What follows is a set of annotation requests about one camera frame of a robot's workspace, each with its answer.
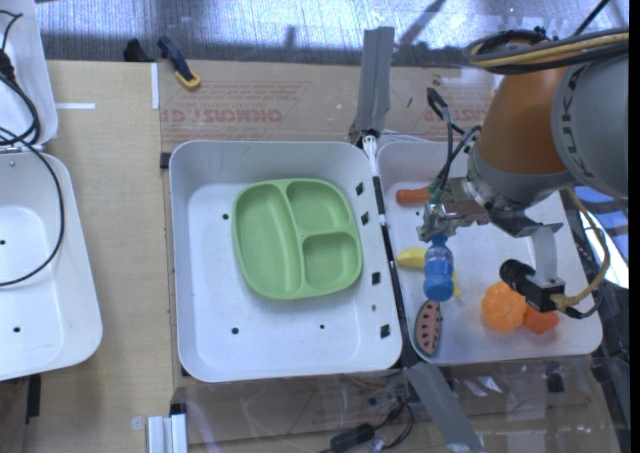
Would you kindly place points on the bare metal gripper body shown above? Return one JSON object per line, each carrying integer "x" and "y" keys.
{"x": 462, "y": 206}

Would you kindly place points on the brown cardboard board red print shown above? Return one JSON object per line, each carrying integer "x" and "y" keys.
{"x": 300, "y": 106}

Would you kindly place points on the dark orange round fruit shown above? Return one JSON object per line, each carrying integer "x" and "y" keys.
{"x": 542, "y": 322}

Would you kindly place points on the yellow banana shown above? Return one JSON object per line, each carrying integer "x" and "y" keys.
{"x": 411, "y": 258}

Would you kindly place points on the orange carrot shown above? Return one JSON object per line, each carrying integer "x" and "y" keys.
{"x": 410, "y": 196}

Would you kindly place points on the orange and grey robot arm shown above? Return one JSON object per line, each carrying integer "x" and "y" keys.
{"x": 530, "y": 121}

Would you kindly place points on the blue plastic bottle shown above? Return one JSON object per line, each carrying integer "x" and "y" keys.
{"x": 439, "y": 271}

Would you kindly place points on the green divided plate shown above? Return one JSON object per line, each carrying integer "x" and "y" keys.
{"x": 270, "y": 241}

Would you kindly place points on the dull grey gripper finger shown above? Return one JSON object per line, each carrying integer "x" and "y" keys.
{"x": 450, "y": 228}
{"x": 426, "y": 230}

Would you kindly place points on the watermelon slice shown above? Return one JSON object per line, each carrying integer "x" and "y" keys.
{"x": 428, "y": 328}

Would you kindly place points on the white plastic tray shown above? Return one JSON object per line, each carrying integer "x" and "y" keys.
{"x": 490, "y": 251}
{"x": 210, "y": 291}
{"x": 30, "y": 291}
{"x": 22, "y": 41}

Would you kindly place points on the orange yellow pumpkin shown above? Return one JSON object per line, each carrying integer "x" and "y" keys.
{"x": 502, "y": 306}

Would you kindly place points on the black cylinder on white bracket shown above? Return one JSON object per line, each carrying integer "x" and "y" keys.
{"x": 542, "y": 286}

